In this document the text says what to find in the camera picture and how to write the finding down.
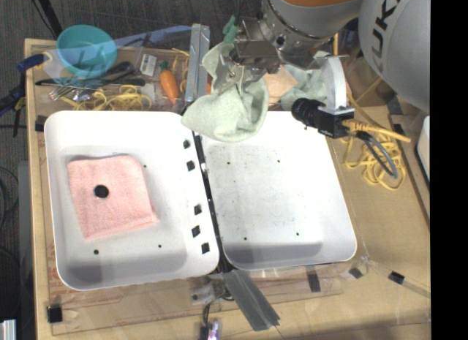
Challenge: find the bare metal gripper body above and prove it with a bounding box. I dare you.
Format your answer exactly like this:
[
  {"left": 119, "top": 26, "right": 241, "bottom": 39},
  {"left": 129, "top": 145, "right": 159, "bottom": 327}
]
[{"left": 233, "top": 8, "right": 316, "bottom": 75}]

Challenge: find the pale green towel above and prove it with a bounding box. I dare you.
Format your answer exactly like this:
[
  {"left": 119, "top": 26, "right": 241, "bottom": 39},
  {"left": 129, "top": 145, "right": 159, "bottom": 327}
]
[{"left": 181, "top": 40, "right": 270, "bottom": 143}]

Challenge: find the pale green cloth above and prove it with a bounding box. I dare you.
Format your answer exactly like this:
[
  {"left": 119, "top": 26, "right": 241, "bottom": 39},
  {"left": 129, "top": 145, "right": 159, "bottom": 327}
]
[{"left": 280, "top": 63, "right": 329, "bottom": 112}]

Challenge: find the orange carrot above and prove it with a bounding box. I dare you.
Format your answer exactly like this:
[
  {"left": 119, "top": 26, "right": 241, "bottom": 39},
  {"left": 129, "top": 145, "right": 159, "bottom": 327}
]
[{"left": 158, "top": 61, "right": 181, "bottom": 105}]

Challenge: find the small white label packet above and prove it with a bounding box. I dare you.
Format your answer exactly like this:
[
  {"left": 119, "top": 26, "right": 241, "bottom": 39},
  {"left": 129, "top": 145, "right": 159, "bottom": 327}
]
[{"left": 140, "top": 53, "right": 158, "bottom": 76}]

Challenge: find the white plastic tray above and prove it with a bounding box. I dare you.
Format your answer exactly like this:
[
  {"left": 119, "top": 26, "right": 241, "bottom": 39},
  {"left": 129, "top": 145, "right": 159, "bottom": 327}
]
[
  {"left": 198, "top": 110, "right": 358, "bottom": 271},
  {"left": 43, "top": 110, "right": 221, "bottom": 292}
]

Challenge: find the teal bowl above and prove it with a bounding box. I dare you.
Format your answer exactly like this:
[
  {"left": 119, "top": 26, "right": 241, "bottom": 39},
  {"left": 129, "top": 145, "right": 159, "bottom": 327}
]
[{"left": 56, "top": 24, "right": 118, "bottom": 80}]

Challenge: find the silver fork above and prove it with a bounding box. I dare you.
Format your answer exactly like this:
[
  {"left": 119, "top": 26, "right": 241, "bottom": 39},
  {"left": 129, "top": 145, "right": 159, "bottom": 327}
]
[{"left": 48, "top": 84, "right": 99, "bottom": 102}]

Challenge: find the pink folded towel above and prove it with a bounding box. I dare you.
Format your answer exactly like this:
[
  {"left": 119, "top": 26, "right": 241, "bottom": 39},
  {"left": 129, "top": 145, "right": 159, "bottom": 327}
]
[{"left": 67, "top": 154, "right": 161, "bottom": 241}]

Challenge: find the black cylinder on white bracket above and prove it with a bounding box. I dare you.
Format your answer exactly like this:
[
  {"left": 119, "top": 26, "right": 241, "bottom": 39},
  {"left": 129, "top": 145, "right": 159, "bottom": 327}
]
[{"left": 291, "top": 55, "right": 355, "bottom": 139}]

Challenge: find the black handled utensil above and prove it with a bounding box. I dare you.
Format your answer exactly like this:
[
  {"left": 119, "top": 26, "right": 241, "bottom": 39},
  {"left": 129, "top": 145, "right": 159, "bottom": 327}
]
[{"left": 34, "top": 61, "right": 147, "bottom": 88}]

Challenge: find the black block with thin wires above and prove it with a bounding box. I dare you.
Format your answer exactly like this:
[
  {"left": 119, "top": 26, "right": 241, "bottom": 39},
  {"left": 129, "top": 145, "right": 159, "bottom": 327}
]
[{"left": 199, "top": 320, "right": 221, "bottom": 340}]

